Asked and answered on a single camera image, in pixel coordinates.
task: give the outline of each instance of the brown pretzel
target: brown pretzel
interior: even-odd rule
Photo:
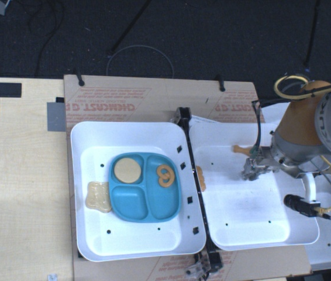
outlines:
[[[170,187],[175,181],[175,172],[170,166],[159,165],[159,167],[156,169],[156,173],[159,176],[158,182],[161,187]]]

